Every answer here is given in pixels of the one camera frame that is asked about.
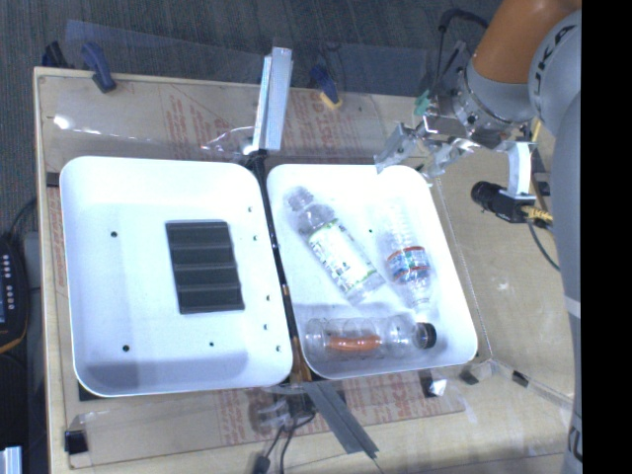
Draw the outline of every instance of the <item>bottle label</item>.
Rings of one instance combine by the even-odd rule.
[[[396,251],[386,262],[393,280],[397,282],[410,282],[424,277],[431,267],[423,246],[410,246]]]
[[[330,221],[314,232],[308,243],[344,293],[362,284],[377,272],[338,219]]]

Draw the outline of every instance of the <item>clear plastic bottle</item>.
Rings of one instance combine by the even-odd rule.
[[[332,207],[314,201],[303,187],[289,192],[286,201],[298,233],[351,304],[358,305],[386,282]]]
[[[406,305],[432,308],[434,270],[426,248],[417,240],[402,198],[394,197],[384,205],[379,244],[386,271]]]
[[[314,361],[402,356],[432,348],[436,329],[398,314],[386,318],[311,319],[305,327],[306,356]]]

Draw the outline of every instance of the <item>robotic arm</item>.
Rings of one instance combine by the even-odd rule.
[[[458,14],[448,11],[447,20]],[[468,13],[460,16],[469,19]],[[444,32],[442,20],[439,31]],[[407,158],[418,142],[432,162],[429,178],[479,147],[506,152],[509,185],[477,183],[472,198],[509,222],[524,222],[528,194],[530,124],[538,118],[555,137],[551,201],[555,243],[575,349],[575,403],[563,472],[583,472],[580,148],[582,0],[504,0],[471,58],[458,44],[435,82],[418,99],[416,128],[400,123],[375,157],[378,171]]]

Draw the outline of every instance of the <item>black vent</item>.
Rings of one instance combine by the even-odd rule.
[[[225,221],[169,222],[167,238],[181,314],[244,310]]]

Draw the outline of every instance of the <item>bottle cap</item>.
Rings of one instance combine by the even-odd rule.
[[[436,344],[436,328],[432,323],[417,324],[417,342],[422,350],[428,350]]]
[[[311,203],[313,199],[314,196],[302,186],[294,188],[287,194],[287,203],[289,203],[292,210],[302,209],[305,205]]]

